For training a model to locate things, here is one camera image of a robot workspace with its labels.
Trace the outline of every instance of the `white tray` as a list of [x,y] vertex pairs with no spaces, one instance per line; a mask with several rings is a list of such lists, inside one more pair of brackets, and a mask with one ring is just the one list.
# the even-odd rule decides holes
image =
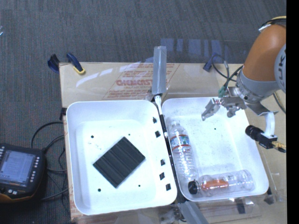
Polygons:
[[[146,100],[76,102],[66,112],[74,201],[86,215],[165,206],[177,188],[156,106]],[[145,160],[115,188],[93,163],[126,137]]]
[[190,194],[188,186],[179,181],[182,194],[197,202],[264,194],[269,187],[269,181],[256,143],[245,133],[249,125],[245,111],[239,110],[235,116],[228,118],[226,108],[221,106],[216,114],[202,121],[201,114],[211,98],[166,100],[162,110],[167,129],[170,129],[172,120],[178,119],[187,130],[199,176],[247,169],[253,177],[255,188],[252,191],[202,197],[200,194]]

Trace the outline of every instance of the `display screen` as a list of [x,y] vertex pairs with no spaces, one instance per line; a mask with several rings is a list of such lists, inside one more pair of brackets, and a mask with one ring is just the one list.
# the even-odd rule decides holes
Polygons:
[[26,187],[34,157],[34,154],[7,150],[0,165],[0,182]]

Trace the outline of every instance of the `clear water bottle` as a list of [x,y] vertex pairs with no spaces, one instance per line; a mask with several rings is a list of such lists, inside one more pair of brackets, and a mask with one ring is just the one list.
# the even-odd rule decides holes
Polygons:
[[254,182],[251,173],[245,169],[238,172],[203,175],[198,180],[188,183],[191,194],[201,193],[203,196],[250,191],[253,188]]
[[192,147],[187,131],[179,121],[171,123],[169,140],[178,179],[187,182],[194,180],[198,176]]

